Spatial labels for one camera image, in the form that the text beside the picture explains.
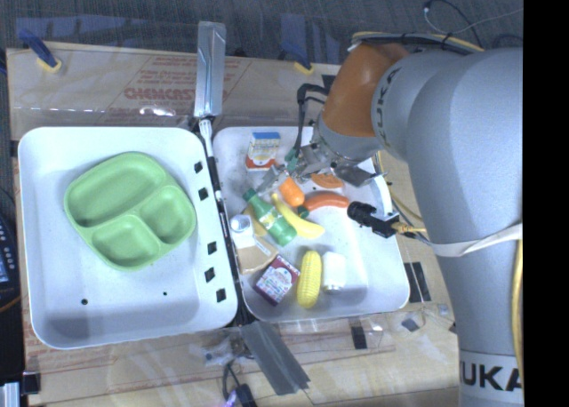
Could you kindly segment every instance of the divided green plate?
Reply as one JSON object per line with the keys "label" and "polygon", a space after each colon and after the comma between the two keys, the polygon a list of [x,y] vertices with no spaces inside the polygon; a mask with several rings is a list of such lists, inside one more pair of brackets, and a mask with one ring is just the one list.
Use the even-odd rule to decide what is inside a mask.
{"label": "divided green plate", "polygon": [[130,152],[74,180],[65,213],[111,267],[141,269],[191,236],[196,210],[176,180],[151,156]]}

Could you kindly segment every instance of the small carton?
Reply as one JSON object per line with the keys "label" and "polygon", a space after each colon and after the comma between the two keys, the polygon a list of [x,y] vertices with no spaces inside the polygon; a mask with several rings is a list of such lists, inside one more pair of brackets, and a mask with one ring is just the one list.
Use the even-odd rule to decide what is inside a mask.
{"label": "small carton", "polygon": [[301,272],[277,255],[253,287],[271,305],[276,306],[291,290]]}
{"label": "small carton", "polygon": [[278,132],[253,132],[245,167],[248,171],[266,171],[275,163],[281,137]]}

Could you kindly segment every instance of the white tray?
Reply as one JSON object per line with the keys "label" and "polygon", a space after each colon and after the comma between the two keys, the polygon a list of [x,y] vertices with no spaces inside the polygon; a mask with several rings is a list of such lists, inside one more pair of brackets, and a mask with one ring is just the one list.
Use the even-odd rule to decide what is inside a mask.
{"label": "white tray", "polygon": [[[221,191],[229,218],[243,211],[246,206],[243,193],[250,187],[258,186],[265,173],[245,169],[244,160],[251,134],[269,131],[280,133],[281,144],[276,160],[282,164],[296,139],[296,128],[231,127],[223,129],[213,139]],[[311,134],[311,128],[303,130],[303,144],[309,142]],[[373,171],[371,162],[362,166]],[[301,185],[301,188],[305,194],[323,190],[312,181]],[[334,189],[334,192],[345,195],[350,201],[373,204],[369,187],[345,185],[341,189]],[[321,293],[317,304],[305,309],[296,302],[295,285],[283,301],[273,307],[252,289],[261,273],[242,275],[245,303],[255,316],[267,322],[291,322],[389,312],[406,304],[409,282],[394,236],[385,239],[373,234],[368,227],[360,227],[348,218],[345,209],[320,208],[310,213],[309,220],[324,226],[325,233],[316,240],[297,236],[281,250],[281,254],[298,269],[308,249],[316,250],[321,255],[326,251],[344,254],[348,259],[346,287],[338,295]]]}
{"label": "white tray", "polygon": [[[197,214],[188,240],[134,272],[103,263],[63,209],[71,181],[126,151],[153,156],[188,193]],[[217,329],[234,318],[228,253],[204,149],[194,134],[173,128],[40,128],[22,138],[19,160],[31,322],[45,344],[64,349],[158,338]]]}

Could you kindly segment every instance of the white can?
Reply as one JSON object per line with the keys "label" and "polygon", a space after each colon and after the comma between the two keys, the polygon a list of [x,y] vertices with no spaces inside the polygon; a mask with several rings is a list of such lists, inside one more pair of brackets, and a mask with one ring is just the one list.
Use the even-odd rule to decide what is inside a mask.
{"label": "white can", "polygon": [[328,251],[322,256],[322,290],[326,293],[340,293],[346,285],[346,257]]}

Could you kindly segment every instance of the bottle label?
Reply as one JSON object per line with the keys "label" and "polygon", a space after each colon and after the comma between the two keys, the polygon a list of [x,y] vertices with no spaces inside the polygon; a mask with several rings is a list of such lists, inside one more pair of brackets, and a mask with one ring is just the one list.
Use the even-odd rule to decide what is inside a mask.
{"label": "bottle label", "polygon": [[263,216],[261,216],[259,218],[259,222],[267,230],[270,230],[270,228],[275,225],[276,221],[280,217],[281,217],[280,213],[277,210],[273,209],[273,210],[267,212],[266,214],[264,214]]}

